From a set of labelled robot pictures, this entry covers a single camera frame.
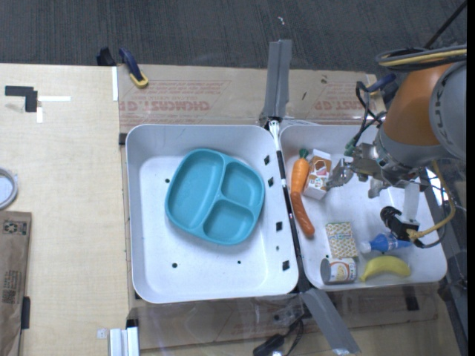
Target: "table surface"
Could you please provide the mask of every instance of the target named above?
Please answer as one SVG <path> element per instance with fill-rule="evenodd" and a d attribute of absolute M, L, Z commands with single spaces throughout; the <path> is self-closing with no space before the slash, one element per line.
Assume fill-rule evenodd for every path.
<path fill-rule="evenodd" d="M 70 102 L 43 102 L 38 123 L 36 113 L 24 112 L 24 98 L 0 95 L 0 165 L 13 171 L 19 183 L 19 195 L 8 210 L 33 215 L 26 291 L 30 328 L 22 333 L 22 355 L 106 355 L 100 330 L 125 327 L 124 200 L 112 70 L 0 65 L 4 85 L 34 87 L 39 96 L 71 97 Z M 457 355 L 442 300 L 437 307 L 431 321 L 352 333 L 364 355 L 380 355 L 382 349 L 387 355 L 400 355 L 401 349 Z M 303 342 L 302 352 L 312 350 L 318 341 L 313 339 Z M 163 354 L 222 354 L 213 347 Z M 230 345 L 229 352 L 241 355 L 236 347 Z"/>

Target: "plastic bottle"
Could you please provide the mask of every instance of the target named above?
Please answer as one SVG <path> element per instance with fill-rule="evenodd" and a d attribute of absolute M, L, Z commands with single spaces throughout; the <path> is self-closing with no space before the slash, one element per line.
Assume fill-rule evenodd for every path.
<path fill-rule="evenodd" d="M 411 245 L 411 241 L 398 240 L 393 234 L 387 233 L 378 234 L 371 241 L 361 242 L 359 250 L 361 253 L 370 253 L 371 251 L 387 252 L 397 248 L 406 248 Z"/>

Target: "dark floor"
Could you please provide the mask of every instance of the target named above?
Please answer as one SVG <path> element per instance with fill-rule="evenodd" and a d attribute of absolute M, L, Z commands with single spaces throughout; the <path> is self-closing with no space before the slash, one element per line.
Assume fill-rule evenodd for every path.
<path fill-rule="evenodd" d="M 424 47 L 463 2 L 0 0 L 0 62 L 96 65 L 102 47 L 120 62 L 125 46 L 140 64 L 266 68 L 269 42 L 291 39 L 293 69 L 381 77 L 377 54 Z M 466 43 L 467 27 L 465 8 L 431 47 Z"/>

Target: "blue plate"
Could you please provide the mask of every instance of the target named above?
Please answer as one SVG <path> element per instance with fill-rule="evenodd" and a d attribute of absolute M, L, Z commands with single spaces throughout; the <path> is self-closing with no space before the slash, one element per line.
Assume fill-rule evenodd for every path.
<path fill-rule="evenodd" d="M 264 201 L 261 176 L 245 163 L 211 149 L 188 153 L 168 187 L 165 210 L 179 228 L 222 245 L 244 241 Z"/>

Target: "can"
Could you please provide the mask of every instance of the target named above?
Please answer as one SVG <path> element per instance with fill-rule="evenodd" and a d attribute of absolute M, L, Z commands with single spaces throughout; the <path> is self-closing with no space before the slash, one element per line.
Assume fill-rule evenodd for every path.
<path fill-rule="evenodd" d="M 321 279 L 325 285 L 351 283 L 356 280 L 356 261 L 351 257 L 324 258 L 320 264 Z"/>

